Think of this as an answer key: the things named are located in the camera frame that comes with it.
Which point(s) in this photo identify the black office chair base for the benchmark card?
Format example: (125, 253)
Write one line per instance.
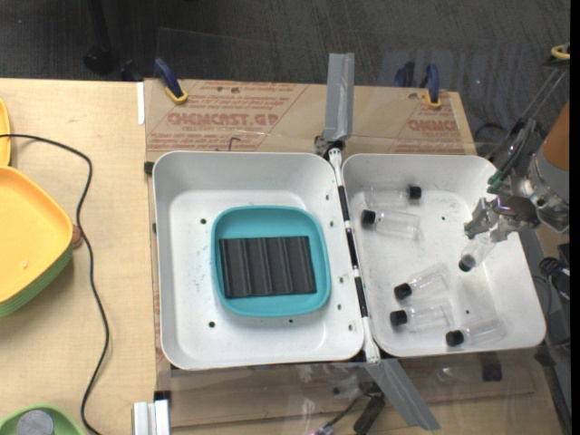
(97, 25)

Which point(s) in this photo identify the white plastic tray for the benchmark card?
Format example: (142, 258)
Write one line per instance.
(190, 324)
(498, 288)

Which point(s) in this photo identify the yellow plate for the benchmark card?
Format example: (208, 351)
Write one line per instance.
(27, 234)

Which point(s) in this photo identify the green plate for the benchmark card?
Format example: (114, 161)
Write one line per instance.
(41, 295)
(68, 419)

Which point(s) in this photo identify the black ribbed rectangular block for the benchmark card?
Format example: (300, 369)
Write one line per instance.
(267, 266)

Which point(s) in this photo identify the thin black and white rod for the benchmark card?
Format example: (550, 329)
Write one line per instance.
(349, 238)

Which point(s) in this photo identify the grey round can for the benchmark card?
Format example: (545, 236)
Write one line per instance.
(35, 423)

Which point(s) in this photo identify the clear bottle with black cap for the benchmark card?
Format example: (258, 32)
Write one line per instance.
(478, 332)
(394, 195)
(399, 225)
(473, 254)
(423, 283)
(423, 316)

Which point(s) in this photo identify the teal plate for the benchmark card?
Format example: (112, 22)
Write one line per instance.
(267, 220)

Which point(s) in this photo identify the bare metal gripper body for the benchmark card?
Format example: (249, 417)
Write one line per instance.
(519, 211)

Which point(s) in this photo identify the brown cardboard board red print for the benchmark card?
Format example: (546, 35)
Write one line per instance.
(272, 116)

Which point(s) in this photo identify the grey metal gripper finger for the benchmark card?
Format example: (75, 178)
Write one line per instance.
(481, 215)
(504, 233)

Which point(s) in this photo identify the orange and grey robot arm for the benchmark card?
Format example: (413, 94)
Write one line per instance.
(555, 152)

